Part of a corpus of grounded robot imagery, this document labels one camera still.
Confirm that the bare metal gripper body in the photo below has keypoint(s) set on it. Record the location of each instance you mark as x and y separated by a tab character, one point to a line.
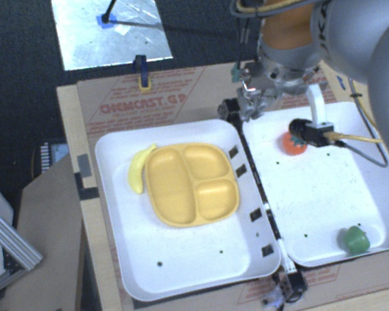
287	79

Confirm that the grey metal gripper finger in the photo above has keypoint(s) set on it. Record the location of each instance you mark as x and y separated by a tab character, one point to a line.
259	111
247	115

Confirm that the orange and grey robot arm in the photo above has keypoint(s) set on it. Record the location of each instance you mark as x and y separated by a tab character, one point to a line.
352	34

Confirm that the orange tomato with green stalk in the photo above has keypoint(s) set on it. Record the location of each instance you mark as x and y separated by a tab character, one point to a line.
293	148

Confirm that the thin black and white rod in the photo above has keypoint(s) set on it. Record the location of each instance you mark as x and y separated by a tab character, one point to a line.
259	184

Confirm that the brown cardboard board red print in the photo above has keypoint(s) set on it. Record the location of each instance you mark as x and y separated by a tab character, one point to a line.
154	95

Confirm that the white plastic tray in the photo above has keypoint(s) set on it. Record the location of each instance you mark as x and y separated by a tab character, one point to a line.
321	195
193	255

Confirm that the yellow divided plate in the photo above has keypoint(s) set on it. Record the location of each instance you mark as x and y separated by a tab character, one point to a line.
170	188

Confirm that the yellow banana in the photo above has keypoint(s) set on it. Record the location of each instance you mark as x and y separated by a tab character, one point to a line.
135	174

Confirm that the green bell pepper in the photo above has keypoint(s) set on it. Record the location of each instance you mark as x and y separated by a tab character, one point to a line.
355	241

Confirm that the black cylinder on white bracket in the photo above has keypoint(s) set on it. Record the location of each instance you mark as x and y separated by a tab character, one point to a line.
311	132

